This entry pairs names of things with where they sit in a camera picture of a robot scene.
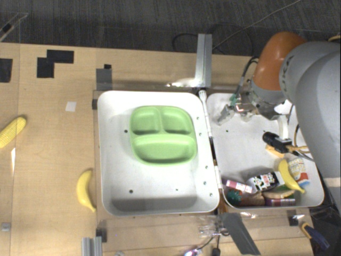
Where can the toy sandwich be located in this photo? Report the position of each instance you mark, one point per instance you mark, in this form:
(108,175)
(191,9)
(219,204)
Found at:
(278,194)

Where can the green toy broccoli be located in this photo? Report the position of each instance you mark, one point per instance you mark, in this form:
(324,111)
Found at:
(234,196)

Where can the yellow corn cob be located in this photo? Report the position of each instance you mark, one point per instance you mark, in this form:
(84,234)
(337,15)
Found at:
(12,132)

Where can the black and white carton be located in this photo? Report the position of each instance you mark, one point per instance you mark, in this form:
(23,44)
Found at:
(265,181)

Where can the brown bread slice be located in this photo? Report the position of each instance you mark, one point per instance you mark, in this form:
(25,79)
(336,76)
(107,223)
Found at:
(253,200)

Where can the yellow banana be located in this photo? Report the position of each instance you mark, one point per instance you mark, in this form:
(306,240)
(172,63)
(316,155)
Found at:
(84,191)
(286,175)

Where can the white and red packet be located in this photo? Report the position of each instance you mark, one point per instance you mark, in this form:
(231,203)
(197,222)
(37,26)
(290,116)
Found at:
(299,169)

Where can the pink and white carton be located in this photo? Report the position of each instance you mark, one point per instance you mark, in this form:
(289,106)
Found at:
(238,186)

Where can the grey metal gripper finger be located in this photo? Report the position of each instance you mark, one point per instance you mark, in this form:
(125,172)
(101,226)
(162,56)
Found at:
(225,115)
(247,117)

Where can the thin black and white rod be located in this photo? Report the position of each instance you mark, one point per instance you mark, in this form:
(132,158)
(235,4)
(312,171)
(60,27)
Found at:
(208,121)

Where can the yellow toy cheese wedge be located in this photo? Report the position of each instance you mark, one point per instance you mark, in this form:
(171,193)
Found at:
(273,151)

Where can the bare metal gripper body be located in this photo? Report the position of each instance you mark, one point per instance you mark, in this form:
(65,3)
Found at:
(249,104)

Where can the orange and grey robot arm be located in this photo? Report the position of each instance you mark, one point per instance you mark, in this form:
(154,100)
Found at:
(314,95)

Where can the green divided plate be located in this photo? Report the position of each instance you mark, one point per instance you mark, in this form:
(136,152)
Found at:
(162,145)

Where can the purple carton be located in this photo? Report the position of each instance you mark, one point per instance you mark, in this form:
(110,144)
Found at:
(281,202)

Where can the white plastic tray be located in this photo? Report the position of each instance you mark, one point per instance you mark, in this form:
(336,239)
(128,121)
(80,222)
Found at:
(239,148)
(157,185)

